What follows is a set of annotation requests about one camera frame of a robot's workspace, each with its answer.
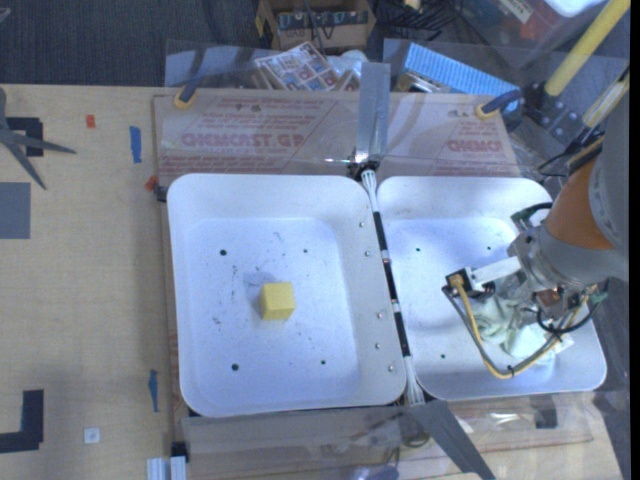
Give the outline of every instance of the dark floor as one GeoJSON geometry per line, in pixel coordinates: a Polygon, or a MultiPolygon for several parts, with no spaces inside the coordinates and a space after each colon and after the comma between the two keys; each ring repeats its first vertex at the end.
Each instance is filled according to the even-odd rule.
{"type": "MultiPolygon", "coordinates": [[[[0,83],[162,86],[169,40],[259,46],[257,0],[0,0],[12,13],[0,24],[0,83]]],[[[630,13],[597,55],[629,59],[630,13]]],[[[379,26],[368,52],[381,60],[379,26]]],[[[458,17],[440,43],[484,44],[458,17]]],[[[567,51],[571,41],[559,50],[567,51]]],[[[588,79],[596,73],[587,73],[588,79]]],[[[630,478],[629,287],[615,284],[598,319],[610,363],[598,403],[630,478]]]]}

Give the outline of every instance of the wooden surface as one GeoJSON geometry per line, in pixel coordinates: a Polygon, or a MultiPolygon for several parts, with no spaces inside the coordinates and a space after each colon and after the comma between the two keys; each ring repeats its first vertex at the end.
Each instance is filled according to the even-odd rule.
{"type": "MultiPolygon", "coordinates": [[[[32,160],[48,189],[31,185],[31,238],[0,240],[0,433],[19,430],[23,390],[44,389],[45,401],[40,450],[0,454],[0,478],[145,478],[146,460],[167,456],[173,438],[161,210],[144,188],[155,173],[151,102],[170,90],[3,87],[9,116],[39,117],[45,139],[78,154],[32,160]],[[141,130],[141,163],[130,126],[141,130]],[[99,443],[83,443],[87,427],[100,428],[99,443]]],[[[0,182],[30,182],[0,151],[0,182]]],[[[584,407],[592,440],[490,452],[487,463],[498,478],[621,478],[600,414],[588,398],[584,407]]],[[[401,465],[403,478],[424,467],[401,465]]]]}

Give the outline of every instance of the white square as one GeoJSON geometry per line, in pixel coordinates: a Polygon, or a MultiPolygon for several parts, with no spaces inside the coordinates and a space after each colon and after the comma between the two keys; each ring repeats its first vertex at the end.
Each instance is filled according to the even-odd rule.
{"type": "Polygon", "coordinates": [[[100,442],[100,429],[89,427],[84,429],[84,444],[95,444],[100,442]]]}

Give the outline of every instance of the plastic storage box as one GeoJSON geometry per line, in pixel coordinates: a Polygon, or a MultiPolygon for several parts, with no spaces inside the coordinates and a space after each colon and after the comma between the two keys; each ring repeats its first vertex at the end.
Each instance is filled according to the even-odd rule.
{"type": "Polygon", "coordinates": [[[515,67],[578,36],[608,0],[464,0],[464,18],[515,67]]]}

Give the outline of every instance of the yellow block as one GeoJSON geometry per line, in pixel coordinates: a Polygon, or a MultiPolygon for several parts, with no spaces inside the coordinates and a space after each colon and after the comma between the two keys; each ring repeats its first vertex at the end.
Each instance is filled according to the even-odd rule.
{"type": "Polygon", "coordinates": [[[296,307],[291,283],[265,283],[260,290],[263,320],[285,320],[296,307]]]}

